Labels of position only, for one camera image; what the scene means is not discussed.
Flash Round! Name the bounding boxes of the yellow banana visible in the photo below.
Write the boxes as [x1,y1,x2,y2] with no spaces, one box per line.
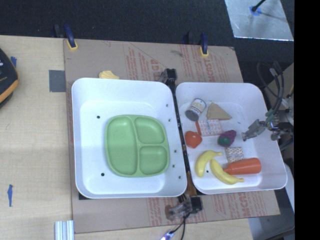
[194,150,223,178]
[209,158,245,186]

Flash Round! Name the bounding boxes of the green divided plate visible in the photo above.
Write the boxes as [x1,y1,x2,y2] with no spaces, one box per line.
[104,114,170,178]

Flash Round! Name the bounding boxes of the black block with thin wires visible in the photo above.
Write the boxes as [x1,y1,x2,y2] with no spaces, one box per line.
[157,68,178,84]
[165,195,203,221]

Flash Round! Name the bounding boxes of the small white and grey can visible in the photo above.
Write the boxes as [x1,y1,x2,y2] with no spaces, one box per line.
[184,98,207,122]

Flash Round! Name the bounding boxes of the orange toy vegetable with stem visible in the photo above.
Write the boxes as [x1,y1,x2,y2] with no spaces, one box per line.
[184,120,203,149]

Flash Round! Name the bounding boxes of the white plastic tray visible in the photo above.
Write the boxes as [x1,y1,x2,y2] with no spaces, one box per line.
[71,77,188,200]
[174,81,288,195]

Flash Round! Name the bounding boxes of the yellow ridged toy crisp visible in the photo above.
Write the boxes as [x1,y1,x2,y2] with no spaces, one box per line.
[98,70,120,80]

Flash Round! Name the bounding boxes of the white packet with orange print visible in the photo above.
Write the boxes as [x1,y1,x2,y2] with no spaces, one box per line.
[224,146,245,164]
[199,118,223,137]

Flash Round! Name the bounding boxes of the brown cardboard board red print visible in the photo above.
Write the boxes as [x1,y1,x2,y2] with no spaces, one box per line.
[62,38,281,234]

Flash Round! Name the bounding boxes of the tan pizza slice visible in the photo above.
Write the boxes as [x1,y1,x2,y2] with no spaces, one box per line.
[206,102,233,121]

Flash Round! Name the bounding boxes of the purple grapes with green leaf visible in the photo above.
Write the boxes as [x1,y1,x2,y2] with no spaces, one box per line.
[217,129,237,148]

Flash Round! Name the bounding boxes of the orange bottle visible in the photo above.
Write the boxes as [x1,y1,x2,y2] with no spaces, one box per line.
[223,157,262,176]

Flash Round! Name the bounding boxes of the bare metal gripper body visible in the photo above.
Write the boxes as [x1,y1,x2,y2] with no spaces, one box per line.
[271,108,295,135]

